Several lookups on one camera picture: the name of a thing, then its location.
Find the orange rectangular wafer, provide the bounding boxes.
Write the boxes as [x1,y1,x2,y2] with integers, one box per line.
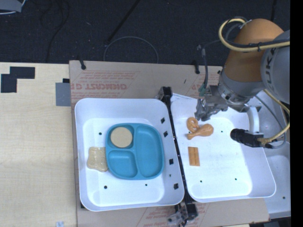
[187,146,201,167]

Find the orange chicken drumstick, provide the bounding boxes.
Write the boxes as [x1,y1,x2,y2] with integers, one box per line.
[187,123,214,141]

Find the beige round biscuit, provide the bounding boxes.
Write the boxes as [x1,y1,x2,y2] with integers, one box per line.
[110,127,134,149]

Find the brown cardboard board red print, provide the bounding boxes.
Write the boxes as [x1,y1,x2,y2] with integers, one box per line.
[69,60,271,227]

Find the blue divided plate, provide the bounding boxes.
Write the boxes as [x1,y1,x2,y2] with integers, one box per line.
[105,122,165,181]

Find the thin black rod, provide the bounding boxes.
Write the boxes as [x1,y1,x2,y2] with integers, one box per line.
[163,96,194,208]

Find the orange pretzel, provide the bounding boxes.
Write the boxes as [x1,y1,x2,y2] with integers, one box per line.
[186,117,198,133]

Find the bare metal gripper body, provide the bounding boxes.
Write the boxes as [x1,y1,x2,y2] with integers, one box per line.
[203,85,252,114]

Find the beige bread slice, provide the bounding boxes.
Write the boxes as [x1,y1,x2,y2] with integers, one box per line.
[86,146,109,173]

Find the black cylinder on white bracket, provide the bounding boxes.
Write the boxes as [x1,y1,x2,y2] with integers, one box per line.
[230,104,265,148]

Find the white plastic tray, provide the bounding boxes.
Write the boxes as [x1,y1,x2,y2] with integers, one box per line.
[170,93,277,203]
[74,97,185,212]

